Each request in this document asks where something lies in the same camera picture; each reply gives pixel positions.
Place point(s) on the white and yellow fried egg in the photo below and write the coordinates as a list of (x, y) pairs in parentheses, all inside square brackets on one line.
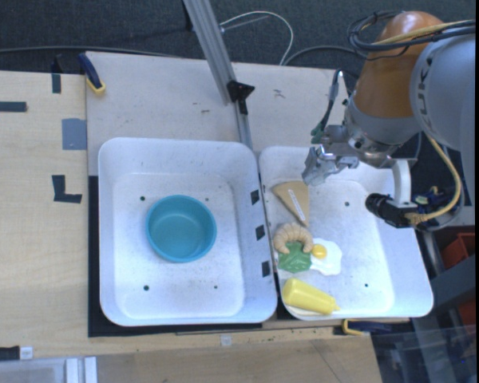
[(329, 259)]

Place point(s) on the blue bowl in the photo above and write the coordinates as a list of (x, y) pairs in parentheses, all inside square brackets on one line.
[(180, 230)]

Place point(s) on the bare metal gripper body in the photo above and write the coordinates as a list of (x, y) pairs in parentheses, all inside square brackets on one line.
[(359, 145)]

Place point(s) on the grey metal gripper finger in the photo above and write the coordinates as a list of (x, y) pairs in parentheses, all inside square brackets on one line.
[(313, 167), (335, 163)]

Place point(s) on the tan croissant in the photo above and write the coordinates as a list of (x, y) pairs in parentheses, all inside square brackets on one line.
[(291, 231)]

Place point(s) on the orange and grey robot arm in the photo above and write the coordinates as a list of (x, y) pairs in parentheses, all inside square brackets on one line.
[(387, 82)]

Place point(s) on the yellow squeeze bottle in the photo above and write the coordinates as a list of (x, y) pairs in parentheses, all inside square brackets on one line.
[(305, 297)]

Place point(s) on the black cylinder on white bracket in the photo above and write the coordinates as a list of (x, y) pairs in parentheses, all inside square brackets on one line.
[(391, 210)]

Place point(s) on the white plastic tray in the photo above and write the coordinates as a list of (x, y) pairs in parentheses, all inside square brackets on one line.
[(363, 245), (183, 293)]

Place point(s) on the tan cheese wedge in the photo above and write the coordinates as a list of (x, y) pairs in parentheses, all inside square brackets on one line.
[(293, 200)]

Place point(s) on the green lettuce leaf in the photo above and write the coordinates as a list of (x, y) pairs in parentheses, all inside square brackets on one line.
[(296, 261)]

